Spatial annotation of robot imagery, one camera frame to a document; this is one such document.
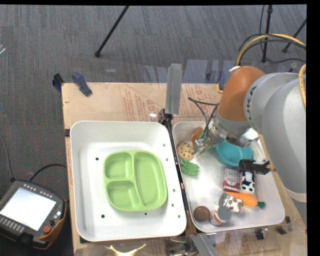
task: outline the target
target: white tray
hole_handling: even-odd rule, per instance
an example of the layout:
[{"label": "white tray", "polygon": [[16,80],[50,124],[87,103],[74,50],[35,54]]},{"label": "white tray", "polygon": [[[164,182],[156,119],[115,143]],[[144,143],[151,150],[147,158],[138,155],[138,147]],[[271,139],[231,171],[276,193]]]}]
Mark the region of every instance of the white tray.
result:
[{"label": "white tray", "polygon": [[[172,129],[175,145],[181,142],[188,142],[192,145],[191,135],[199,127],[205,128],[205,123],[203,121],[178,122]],[[250,129],[244,136],[248,139],[254,139],[258,134],[253,129]],[[271,172],[266,175],[255,174],[254,176],[254,196],[258,201],[265,202],[263,209],[258,206],[244,206],[239,213],[232,215],[230,221],[221,226],[215,226],[209,220],[197,221],[193,216],[193,211],[196,207],[206,206],[210,211],[218,207],[219,198],[224,192],[222,187],[225,166],[217,160],[214,148],[194,157],[191,162],[199,166],[197,176],[182,173],[182,179],[192,221],[200,231],[213,233],[272,226],[283,221],[285,210]]]},{"label": "white tray", "polygon": [[[169,133],[157,122],[80,121],[70,130],[75,223],[90,242],[175,237],[187,220]],[[146,150],[161,161],[167,200],[153,210],[127,212],[106,197],[105,158],[122,150]]]}]

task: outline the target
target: tripod leg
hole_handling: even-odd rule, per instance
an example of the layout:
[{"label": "tripod leg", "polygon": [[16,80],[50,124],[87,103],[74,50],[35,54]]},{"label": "tripod leg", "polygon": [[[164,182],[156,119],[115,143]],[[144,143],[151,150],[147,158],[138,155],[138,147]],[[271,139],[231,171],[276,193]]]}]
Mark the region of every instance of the tripod leg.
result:
[{"label": "tripod leg", "polygon": [[[266,34],[269,34],[269,27],[270,27],[270,19],[271,19],[271,14],[273,12],[273,9],[272,9],[272,4],[269,4],[268,5],[268,17],[267,17],[267,20],[266,20],[266,29],[265,29],[265,33]],[[262,57],[262,62],[265,63],[266,62],[266,55],[267,55],[267,42],[264,44],[263,46],[263,57]]]},{"label": "tripod leg", "polygon": [[[305,24],[307,23],[307,18],[304,20],[304,22],[301,24],[301,26],[298,28],[298,30],[295,32],[295,34],[293,35],[293,38],[296,38],[296,36],[300,33],[300,31],[302,30],[302,28],[305,26]],[[283,52],[286,53],[289,46],[291,45],[291,43],[289,42],[286,47],[283,48]]]},{"label": "tripod leg", "polygon": [[97,58],[100,56],[100,52],[101,50],[104,48],[105,44],[107,43],[107,41],[109,40],[109,37],[111,37],[112,33],[114,32],[114,30],[116,29],[117,25],[119,24],[119,22],[121,21],[122,17],[125,15],[126,11],[128,10],[129,5],[126,5],[123,9],[123,11],[121,12],[121,14],[119,15],[118,19],[116,20],[116,22],[114,23],[113,27],[110,29],[108,35],[106,36],[106,38],[104,39],[104,41],[102,42],[101,46],[99,47],[99,49],[94,53],[94,56],[96,56]]}]

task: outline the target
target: tin can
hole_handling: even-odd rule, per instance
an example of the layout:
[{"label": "tin can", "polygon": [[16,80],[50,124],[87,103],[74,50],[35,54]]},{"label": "tin can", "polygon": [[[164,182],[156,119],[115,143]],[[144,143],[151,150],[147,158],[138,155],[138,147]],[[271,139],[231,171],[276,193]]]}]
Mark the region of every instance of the tin can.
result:
[{"label": "tin can", "polygon": [[236,198],[225,192],[220,196],[219,199],[219,206],[226,206],[231,210],[231,212],[236,214],[240,212],[243,205],[244,203],[241,199]]},{"label": "tin can", "polygon": [[232,217],[232,211],[224,205],[219,206],[210,213],[210,222],[215,226],[221,226],[228,222]]}]

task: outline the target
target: yellow cable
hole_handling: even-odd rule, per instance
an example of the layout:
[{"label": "yellow cable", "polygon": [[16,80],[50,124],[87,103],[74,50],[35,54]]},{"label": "yellow cable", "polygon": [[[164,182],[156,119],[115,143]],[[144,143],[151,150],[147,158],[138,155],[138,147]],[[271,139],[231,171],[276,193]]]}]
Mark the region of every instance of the yellow cable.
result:
[{"label": "yellow cable", "polygon": [[305,80],[304,80],[304,72],[307,68],[307,64],[304,64],[299,71],[299,87],[301,92],[302,101],[304,104],[304,107],[306,107],[306,90],[305,90]]},{"label": "yellow cable", "polygon": [[235,65],[236,66],[239,66],[239,62],[240,62],[240,59],[241,59],[241,56],[242,54],[244,53],[244,51],[246,50],[246,48],[250,45],[252,45],[254,42],[260,40],[260,39],[263,39],[263,38],[269,38],[271,36],[276,36],[276,37],[282,37],[282,38],[285,38],[285,39],[290,39],[298,44],[301,44],[303,46],[305,46],[305,44],[303,42],[301,42],[300,40],[292,37],[292,36],[289,36],[289,35],[285,35],[285,34],[265,34],[265,35],[260,35],[258,37],[256,37],[255,39],[252,39],[251,41],[249,41],[242,49],[241,51],[239,52],[237,58],[236,58],[236,62],[235,62]]}]

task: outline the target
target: robotic arm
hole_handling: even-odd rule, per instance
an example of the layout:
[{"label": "robotic arm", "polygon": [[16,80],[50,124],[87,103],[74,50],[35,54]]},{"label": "robotic arm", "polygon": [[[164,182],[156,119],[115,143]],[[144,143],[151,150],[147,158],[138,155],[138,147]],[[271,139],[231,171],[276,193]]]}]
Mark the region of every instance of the robotic arm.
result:
[{"label": "robotic arm", "polygon": [[270,160],[307,226],[306,107],[301,93],[306,76],[265,74],[252,66],[236,66],[231,72],[208,138],[195,140],[194,155],[224,140],[252,147],[256,140],[242,135],[253,128],[263,135]]}]

